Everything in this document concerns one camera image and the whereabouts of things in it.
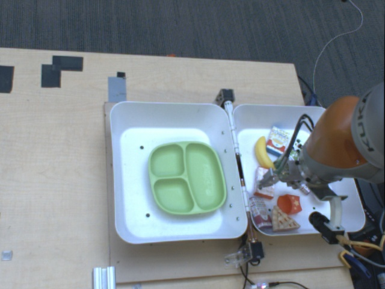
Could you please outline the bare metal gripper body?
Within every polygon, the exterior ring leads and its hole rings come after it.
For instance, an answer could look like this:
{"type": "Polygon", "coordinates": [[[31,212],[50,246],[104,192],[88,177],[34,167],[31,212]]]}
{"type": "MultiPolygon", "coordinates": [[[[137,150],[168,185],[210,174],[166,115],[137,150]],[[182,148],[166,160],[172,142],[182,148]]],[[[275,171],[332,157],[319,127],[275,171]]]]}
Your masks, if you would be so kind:
{"type": "Polygon", "coordinates": [[[292,188],[300,188],[303,182],[303,177],[299,168],[298,160],[288,160],[283,166],[282,171],[278,174],[279,180],[292,188]]]}

